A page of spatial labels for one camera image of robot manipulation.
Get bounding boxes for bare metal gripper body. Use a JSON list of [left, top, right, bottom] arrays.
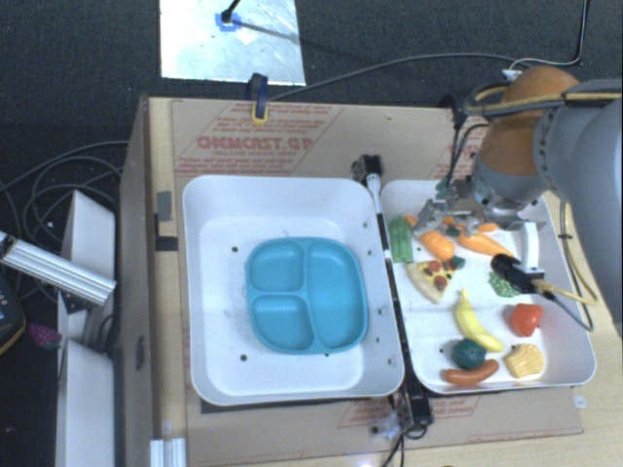
[[429, 179, 532, 232]]

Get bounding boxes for long orange toy carrot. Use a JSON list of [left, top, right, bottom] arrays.
[[457, 232, 515, 259]]

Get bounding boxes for short orange toy carrot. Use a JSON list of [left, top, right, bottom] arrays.
[[419, 230, 457, 263]]

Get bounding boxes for green toy bean pods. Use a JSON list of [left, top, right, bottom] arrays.
[[387, 215, 416, 265]]

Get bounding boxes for toy pizza slice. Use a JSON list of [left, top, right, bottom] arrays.
[[405, 259, 459, 305]]

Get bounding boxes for thin black and white rod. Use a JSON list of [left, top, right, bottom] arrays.
[[368, 172, 416, 399]]

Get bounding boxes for green toy lettuce leaf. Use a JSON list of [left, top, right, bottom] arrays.
[[488, 270, 522, 299]]

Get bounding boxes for yellow banana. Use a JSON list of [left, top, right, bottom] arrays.
[[454, 288, 505, 353]]

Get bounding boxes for green toy broccoli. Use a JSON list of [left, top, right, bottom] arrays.
[[450, 338, 489, 371]]

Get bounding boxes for blue divided plate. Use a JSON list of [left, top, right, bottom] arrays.
[[244, 236, 370, 357]]

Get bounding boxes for yellow toy biscuit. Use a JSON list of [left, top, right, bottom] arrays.
[[502, 342, 545, 379]]

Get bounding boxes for white plastic tray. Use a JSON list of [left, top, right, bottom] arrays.
[[379, 178, 598, 396], [182, 174, 407, 407]]

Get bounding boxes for orange toy sausage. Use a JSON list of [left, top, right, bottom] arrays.
[[441, 359, 500, 387]]

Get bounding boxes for brown cardboard board red print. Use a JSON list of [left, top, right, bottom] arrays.
[[170, 98, 585, 449]]

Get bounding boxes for purple toy grapes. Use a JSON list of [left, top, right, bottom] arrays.
[[25, 322, 63, 351]]

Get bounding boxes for black cylinder on white bracket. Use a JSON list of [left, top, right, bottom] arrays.
[[490, 219, 547, 295]]

